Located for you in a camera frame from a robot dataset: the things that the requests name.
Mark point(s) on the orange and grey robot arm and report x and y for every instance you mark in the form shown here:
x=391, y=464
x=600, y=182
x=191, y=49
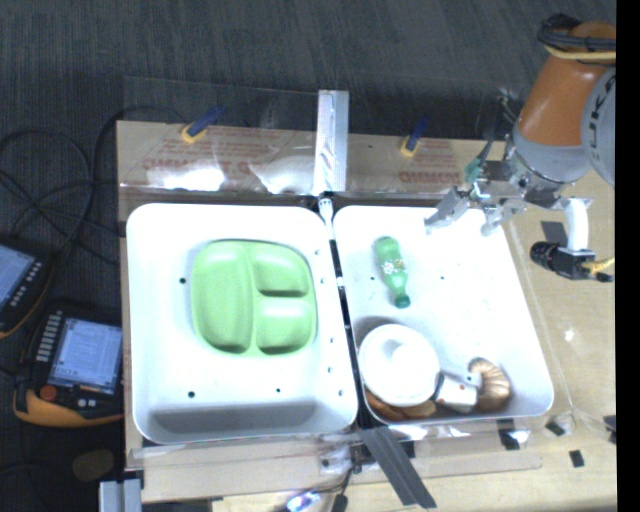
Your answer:
x=555, y=105

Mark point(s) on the brown cardboard board, red print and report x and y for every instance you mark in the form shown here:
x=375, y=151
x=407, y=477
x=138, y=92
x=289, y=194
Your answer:
x=380, y=160

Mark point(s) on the thin black and white rod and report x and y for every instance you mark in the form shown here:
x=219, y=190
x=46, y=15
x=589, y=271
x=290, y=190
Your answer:
x=341, y=280

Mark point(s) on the white plastic tray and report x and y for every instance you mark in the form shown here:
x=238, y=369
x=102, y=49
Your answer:
x=165, y=320
x=480, y=310

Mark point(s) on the white bowl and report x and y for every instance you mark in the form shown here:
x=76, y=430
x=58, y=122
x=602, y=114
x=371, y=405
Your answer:
x=400, y=362

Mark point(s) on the black cylinder on white bracket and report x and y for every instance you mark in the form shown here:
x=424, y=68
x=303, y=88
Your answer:
x=576, y=225

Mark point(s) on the green divided plate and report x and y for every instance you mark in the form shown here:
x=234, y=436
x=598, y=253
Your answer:
x=225, y=295

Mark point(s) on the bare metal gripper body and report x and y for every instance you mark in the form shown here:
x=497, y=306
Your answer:
x=531, y=189

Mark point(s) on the green plastic bottle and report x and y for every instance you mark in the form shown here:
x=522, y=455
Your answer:
x=391, y=265

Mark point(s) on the brown croissant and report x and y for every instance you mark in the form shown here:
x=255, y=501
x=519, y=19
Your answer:
x=495, y=385

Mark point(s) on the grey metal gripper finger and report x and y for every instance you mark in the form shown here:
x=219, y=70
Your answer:
x=446, y=209
x=496, y=214

